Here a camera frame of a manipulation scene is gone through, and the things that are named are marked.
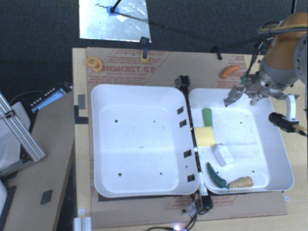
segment dark green vegetable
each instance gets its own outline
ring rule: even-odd
[[[212,168],[210,163],[206,163],[207,171],[210,175],[210,178],[213,180],[213,182],[220,188],[229,188],[227,185],[227,181],[223,178],[219,177],[218,174],[216,174],[215,170]]]

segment black carpet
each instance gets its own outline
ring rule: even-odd
[[[282,20],[292,0],[146,0],[153,50],[253,51],[257,28]],[[137,48],[79,38],[78,0],[0,0],[0,91],[10,100],[72,81],[73,47]],[[297,0],[308,11],[308,0]]]

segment empty white tray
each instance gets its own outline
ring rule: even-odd
[[[199,185],[184,95],[98,85],[91,94],[94,182],[106,197],[182,195]]]
[[[229,90],[194,89],[189,95],[194,127],[203,127],[202,109],[212,109],[213,133],[216,144],[226,145],[234,161],[221,167],[211,147],[198,148],[203,180],[214,193],[247,193],[283,191],[293,186],[294,177],[283,145],[280,130],[269,122],[273,112],[270,99],[255,106],[243,95],[240,100],[224,105]],[[227,182],[250,176],[253,187],[226,189],[216,186],[205,167],[210,162],[218,175]]]

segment yellow sponge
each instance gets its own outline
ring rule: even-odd
[[[194,132],[196,135],[198,147],[215,145],[215,139],[212,127],[195,128]]]

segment blue clamp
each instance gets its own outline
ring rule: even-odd
[[[109,6],[109,7],[106,8],[106,9],[107,9],[107,13],[108,13],[110,16],[115,16],[115,15],[117,15],[116,13],[120,13],[120,10],[119,10],[118,7],[115,8],[115,12],[114,12],[114,13],[111,13],[111,12],[110,12],[110,9],[111,9],[111,8],[113,8],[113,6]]]
[[[138,49],[142,50],[141,60],[143,62],[146,62],[149,60],[149,46],[150,46],[150,39],[146,37],[141,37],[139,41]]]

